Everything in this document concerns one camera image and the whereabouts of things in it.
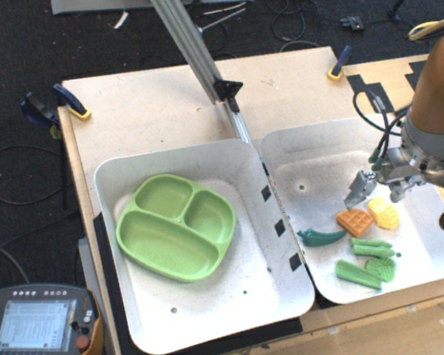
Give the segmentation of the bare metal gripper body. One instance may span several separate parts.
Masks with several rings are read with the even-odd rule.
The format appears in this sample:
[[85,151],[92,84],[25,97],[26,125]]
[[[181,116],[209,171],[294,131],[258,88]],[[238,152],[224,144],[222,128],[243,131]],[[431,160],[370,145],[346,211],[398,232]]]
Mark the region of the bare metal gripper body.
[[444,138],[434,140],[423,150],[416,144],[374,152],[376,180],[388,185],[398,179],[420,175],[426,184],[444,188]]

